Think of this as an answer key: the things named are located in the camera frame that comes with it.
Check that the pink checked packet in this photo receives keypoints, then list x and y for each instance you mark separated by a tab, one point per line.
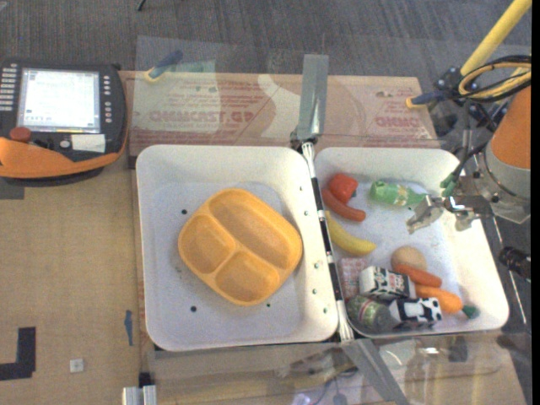
350	270

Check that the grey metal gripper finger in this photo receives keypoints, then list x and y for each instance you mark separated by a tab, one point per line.
424	213
465	224

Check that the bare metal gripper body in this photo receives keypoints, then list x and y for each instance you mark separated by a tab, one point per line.
472	204

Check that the white carton with red print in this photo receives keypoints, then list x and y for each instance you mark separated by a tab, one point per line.
386	282

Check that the brown cardboard board red print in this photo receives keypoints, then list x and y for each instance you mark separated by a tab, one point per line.
358	112

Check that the green labelled plastic bottle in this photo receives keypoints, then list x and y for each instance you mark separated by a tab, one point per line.
370	314

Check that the orange carrot with green top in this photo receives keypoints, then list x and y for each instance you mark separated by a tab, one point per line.
441	298

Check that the green packet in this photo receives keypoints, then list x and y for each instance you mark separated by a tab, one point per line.
390	193

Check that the small orange carrot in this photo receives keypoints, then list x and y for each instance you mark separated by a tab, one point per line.
422	276

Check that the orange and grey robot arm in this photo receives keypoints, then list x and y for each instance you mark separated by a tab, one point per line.
512	142

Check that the beige toy bread roll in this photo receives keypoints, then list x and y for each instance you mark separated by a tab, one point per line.
408	256

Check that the yellow banana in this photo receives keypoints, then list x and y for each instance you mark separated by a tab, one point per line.
347	239

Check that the black and white cow carton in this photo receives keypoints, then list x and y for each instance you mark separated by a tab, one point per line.
417	311

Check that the white plastic tray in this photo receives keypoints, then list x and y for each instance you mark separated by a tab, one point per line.
455	264
169	268

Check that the red toy pepper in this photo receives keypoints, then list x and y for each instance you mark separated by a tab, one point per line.
342	186

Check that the red toy sausage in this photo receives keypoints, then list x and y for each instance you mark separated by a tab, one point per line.
342	210

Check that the orange divided plate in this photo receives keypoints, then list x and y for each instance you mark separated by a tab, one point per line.
240	247

